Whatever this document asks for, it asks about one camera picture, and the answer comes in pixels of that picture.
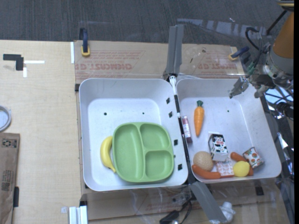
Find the metal ring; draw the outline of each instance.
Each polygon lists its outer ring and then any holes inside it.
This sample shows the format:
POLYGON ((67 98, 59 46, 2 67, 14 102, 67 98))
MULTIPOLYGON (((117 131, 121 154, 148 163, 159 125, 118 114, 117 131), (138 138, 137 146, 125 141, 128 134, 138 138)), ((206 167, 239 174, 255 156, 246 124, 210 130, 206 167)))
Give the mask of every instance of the metal ring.
POLYGON ((7 114, 8 119, 7 119, 6 123, 4 124, 4 126, 0 127, 0 132, 4 131, 10 125, 10 122, 11 122, 11 114, 8 111, 8 109, 0 105, 0 111, 1 110, 7 114))

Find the white container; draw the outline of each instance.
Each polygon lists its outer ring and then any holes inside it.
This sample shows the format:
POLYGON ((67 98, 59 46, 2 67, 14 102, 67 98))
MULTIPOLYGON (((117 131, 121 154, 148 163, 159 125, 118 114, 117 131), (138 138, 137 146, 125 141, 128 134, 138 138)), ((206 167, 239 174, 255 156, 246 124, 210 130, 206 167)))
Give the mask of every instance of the white container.
POLYGON ((178 186, 188 176, 173 89, 162 79, 88 79, 79 88, 83 176, 95 191, 178 186), (100 160, 100 145, 117 126, 128 122, 152 122, 169 133, 174 170, 165 180, 132 183, 121 179, 100 160))
POLYGON ((225 138, 228 153, 240 155, 250 147, 256 147, 265 163, 254 169, 253 176, 204 179, 194 176, 201 182, 229 182, 247 179, 277 177, 281 173, 281 162, 269 129, 259 98, 254 98, 255 89, 248 89, 233 98, 228 93, 236 79, 182 79, 177 82, 181 115, 189 119, 193 143, 188 145, 191 165, 198 151, 210 152, 209 132, 221 133, 225 138), (204 121, 199 137, 194 130, 194 110, 198 100, 203 101, 204 121))

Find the green plate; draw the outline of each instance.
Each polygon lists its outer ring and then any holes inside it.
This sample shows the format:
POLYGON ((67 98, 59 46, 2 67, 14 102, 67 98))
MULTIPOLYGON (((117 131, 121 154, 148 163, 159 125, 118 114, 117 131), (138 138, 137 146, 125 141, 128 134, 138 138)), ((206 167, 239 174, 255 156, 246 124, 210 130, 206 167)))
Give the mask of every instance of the green plate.
POLYGON ((168 132, 155 123, 126 123, 113 134, 117 174, 128 182, 155 182, 173 171, 173 150, 168 132))

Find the cup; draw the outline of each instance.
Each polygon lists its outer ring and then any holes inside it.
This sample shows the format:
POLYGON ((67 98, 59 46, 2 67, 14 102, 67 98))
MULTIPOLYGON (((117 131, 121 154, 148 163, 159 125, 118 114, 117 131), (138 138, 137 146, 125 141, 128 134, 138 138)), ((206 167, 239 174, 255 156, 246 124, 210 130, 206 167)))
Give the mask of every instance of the cup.
POLYGON ((251 147, 243 153, 243 157, 249 162, 252 168, 257 168, 262 165, 264 160, 260 157, 255 147, 251 147))

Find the brown paper bag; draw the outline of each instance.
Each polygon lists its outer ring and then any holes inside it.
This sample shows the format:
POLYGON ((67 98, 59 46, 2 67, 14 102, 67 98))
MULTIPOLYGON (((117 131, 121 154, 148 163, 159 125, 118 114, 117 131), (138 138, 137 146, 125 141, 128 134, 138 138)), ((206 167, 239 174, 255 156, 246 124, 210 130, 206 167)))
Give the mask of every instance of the brown paper bag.
POLYGON ((11 224, 20 135, 0 133, 0 224, 11 224))

